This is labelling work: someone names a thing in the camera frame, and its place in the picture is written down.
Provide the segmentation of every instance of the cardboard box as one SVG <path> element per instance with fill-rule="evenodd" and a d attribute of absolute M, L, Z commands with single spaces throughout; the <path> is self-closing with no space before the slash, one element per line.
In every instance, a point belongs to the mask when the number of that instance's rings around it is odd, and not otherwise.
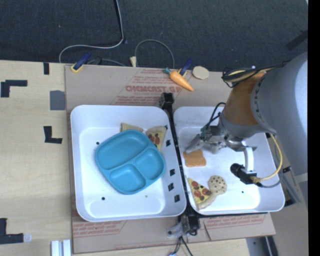
<path fill-rule="evenodd" d="M 70 113 L 79 105 L 157 106 L 161 94 L 173 93 L 173 110 L 182 106 L 216 106 L 228 99 L 230 88 L 221 80 L 221 73 L 210 72 L 201 80 L 188 71 L 185 78 L 194 91 L 183 89 L 158 68 L 84 66 L 72 73 L 65 66 L 65 93 L 68 116 L 70 186 L 72 195 L 73 253 L 89 253 L 120 249 L 175 245 L 176 238 L 167 236 L 167 228 L 178 223 L 177 217 L 138 220 L 88 222 L 76 210 L 73 180 L 73 158 Z M 201 218 L 196 236 L 188 243 L 230 240 L 275 234 L 271 216 L 248 214 Z"/>

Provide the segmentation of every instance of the wooden surface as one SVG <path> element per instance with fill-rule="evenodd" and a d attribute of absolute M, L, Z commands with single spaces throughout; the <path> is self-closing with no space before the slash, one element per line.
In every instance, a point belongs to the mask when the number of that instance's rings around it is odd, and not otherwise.
<path fill-rule="evenodd" d="M 0 245 L 0 256 L 49 256 L 50 242 L 72 239 L 67 113 L 50 110 L 50 91 L 64 91 L 64 65 L 0 61 L 0 82 L 27 80 L 0 97 L 0 218 L 7 234 L 31 234 L 32 241 Z M 62 144 L 45 143 L 44 126 Z M 245 239 L 192 243 L 194 256 L 248 256 Z M 92 256 L 166 256 L 175 246 L 89 253 Z M 184 246 L 179 256 L 188 255 Z"/>

